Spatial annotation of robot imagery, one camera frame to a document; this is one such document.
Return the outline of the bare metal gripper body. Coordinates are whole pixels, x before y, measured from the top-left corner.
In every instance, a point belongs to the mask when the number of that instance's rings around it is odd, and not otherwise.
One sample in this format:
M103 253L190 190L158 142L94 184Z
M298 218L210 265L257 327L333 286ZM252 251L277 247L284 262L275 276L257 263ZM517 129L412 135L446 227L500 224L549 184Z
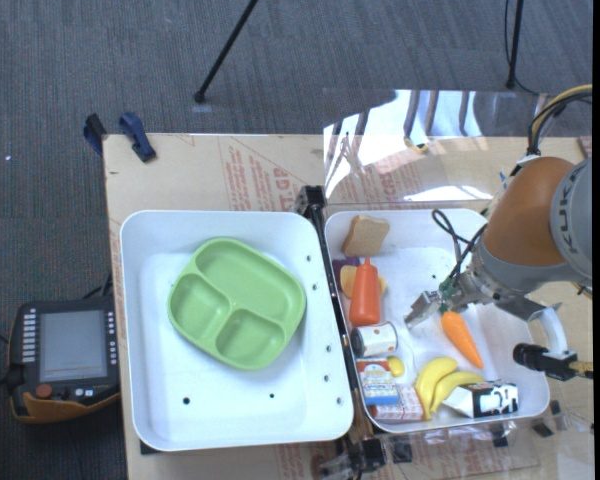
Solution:
M502 287L482 267L453 273L438 288L440 311L464 312L470 304L489 304L501 299Z

